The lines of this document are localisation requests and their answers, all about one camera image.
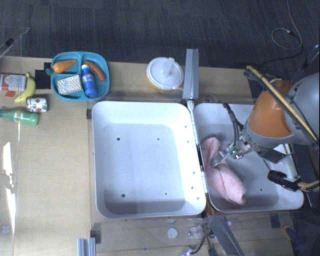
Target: pink cloth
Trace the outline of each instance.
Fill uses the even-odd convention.
[[[247,189],[239,177],[230,169],[226,161],[211,167],[211,161],[219,153],[220,141],[215,137],[206,139],[201,143],[203,164],[208,185],[217,191],[225,200],[244,206]]]

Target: blue tray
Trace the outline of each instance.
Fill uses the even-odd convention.
[[[55,95],[57,95],[60,99],[63,99],[65,101],[73,101],[73,102],[93,102],[93,101],[99,101],[103,99],[107,93],[109,92],[110,87],[110,76],[109,76],[109,69],[106,60],[99,54],[93,53],[93,52],[86,52],[86,51],[69,51],[69,52],[63,52],[56,55],[52,62],[51,67],[54,63],[64,60],[70,60],[70,59],[77,59],[77,62],[73,64],[70,68],[68,68],[63,73],[52,73],[51,74],[51,87]],[[100,81],[96,74],[92,72],[92,75],[94,76],[95,80],[95,86],[97,89],[97,97],[89,98],[85,95],[85,92],[82,88],[81,91],[77,91],[68,95],[61,95],[58,93],[57,88],[57,81],[60,79],[64,79],[67,77],[72,77],[75,75],[80,75],[80,78],[82,76],[81,73],[81,65],[84,61],[91,61],[95,63],[104,73],[105,80]]]

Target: sausage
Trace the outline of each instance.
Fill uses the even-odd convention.
[[[89,69],[92,70],[96,74],[96,76],[98,77],[98,79],[101,82],[106,80],[106,76],[105,76],[104,72],[96,64],[94,64],[90,60],[85,60],[83,62],[83,64],[87,64],[89,66]]]

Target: yellow banana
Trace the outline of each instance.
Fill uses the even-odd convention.
[[[36,81],[30,76],[29,73],[25,74],[26,76],[26,87],[23,93],[15,98],[15,103],[25,103],[28,97],[32,97],[36,91]]]

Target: toy sink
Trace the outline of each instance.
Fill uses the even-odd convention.
[[[252,109],[230,105],[240,122]],[[222,146],[233,139],[232,123],[221,104],[189,110],[179,103],[101,101],[92,109],[96,207],[110,219],[193,216],[206,206],[207,184],[200,167],[195,136],[216,136]],[[257,212],[301,207],[300,191],[268,181],[268,169],[254,152],[236,161],[232,170],[247,187],[247,204],[236,207],[209,188],[219,211]],[[291,158],[276,168],[295,172]]]

